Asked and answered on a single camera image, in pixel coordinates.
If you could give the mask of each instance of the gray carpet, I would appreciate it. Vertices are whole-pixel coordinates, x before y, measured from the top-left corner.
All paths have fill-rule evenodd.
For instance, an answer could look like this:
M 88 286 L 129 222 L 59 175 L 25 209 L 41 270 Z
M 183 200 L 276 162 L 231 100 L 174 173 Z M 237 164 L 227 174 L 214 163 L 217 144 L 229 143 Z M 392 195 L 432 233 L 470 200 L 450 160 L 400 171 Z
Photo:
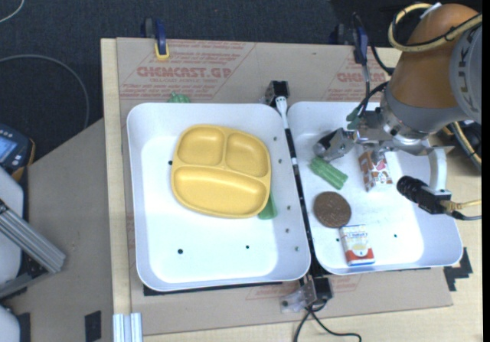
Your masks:
M 414 1 L 453 0 L 25 0 L 0 23 L 0 58 L 65 63 L 87 87 L 92 123 L 103 112 L 100 38 L 138 37 L 145 17 L 162 18 L 170 38 L 326 44 L 356 11 L 371 40 L 387 46 L 395 10 Z M 18 2 L 0 0 L 0 18 Z M 84 116 L 82 90 L 64 68 L 39 59 L 0 64 L 0 122 L 32 137 L 38 158 L 82 130 Z

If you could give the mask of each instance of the small box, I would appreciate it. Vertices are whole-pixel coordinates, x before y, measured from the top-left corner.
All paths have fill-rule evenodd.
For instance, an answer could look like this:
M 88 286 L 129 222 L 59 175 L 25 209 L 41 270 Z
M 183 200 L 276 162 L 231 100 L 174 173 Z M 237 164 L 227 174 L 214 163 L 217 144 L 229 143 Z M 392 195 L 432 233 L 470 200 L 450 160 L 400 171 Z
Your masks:
M 384 155 L 376 154 L 371 150 L 364 151 L 359 155 L 359 166 L 362 171 L 362 180 L 366 191 L 390 187 L 393 184 L 388 163 Z
M 348 265 L 370 265 L 374 254 L 365 225 L 344 226 L 340 229 L 342 246 Z

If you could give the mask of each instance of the red and white box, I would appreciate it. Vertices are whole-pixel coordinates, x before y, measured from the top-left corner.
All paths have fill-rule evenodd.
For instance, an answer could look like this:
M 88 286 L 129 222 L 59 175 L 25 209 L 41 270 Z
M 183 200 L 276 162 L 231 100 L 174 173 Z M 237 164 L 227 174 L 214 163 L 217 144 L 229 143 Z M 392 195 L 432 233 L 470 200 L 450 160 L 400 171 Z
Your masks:
M 343 226 L 340 229 L 340 236 L 348 265 L 374 263 L 374 253 L 365 225 Z

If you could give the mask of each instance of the yellow divided plate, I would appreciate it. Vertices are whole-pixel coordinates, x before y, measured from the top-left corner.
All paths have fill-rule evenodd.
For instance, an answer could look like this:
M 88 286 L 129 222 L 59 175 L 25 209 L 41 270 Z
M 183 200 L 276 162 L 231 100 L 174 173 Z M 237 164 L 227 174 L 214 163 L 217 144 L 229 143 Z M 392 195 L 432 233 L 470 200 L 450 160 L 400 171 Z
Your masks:
M 218 125 L 194 125 L 178 140 L 171 188 L 189 209 L 246 218 L 266 206 L 270 177 L 269 151 L 257 137 Z

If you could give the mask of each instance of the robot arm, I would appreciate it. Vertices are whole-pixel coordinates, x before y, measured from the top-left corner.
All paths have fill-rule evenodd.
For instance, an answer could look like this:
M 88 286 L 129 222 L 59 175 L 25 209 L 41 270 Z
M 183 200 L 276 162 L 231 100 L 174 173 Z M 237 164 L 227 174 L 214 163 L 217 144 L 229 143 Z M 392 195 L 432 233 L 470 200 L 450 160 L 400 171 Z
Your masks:
M 407 12 L 429 7 L 417 4 L 404 9 L 390 27 L 390 42 L 403 53 L 391 80 L 379 87 L 383 93 L 379 108 L 366 110 L 367 96 L 348 116 L 347 129 L 320 139 L 314 152 L 327 162 L 345 155 L 355 144 L 370 150 L 374 161 L 386 151 L 429 155 L 430 184 L 420 182 L 414 187 L 404 178 L 398 189 L 411 200 L 410 189 L 428 192 L 429 203 L 440 205 L 448 194 L 450 199 L 450 192 L 444 190 L 446 160 L 443 152 L 427 148 L 424 141 L 452 122 L 482 123 L 482 15 L 463 5 L 441 5 L 426 12 L 407 45 L 398 44 L 396 23 Z M 439 206 L 428 205 L 426 210 L 430 208 L 443 212 Z

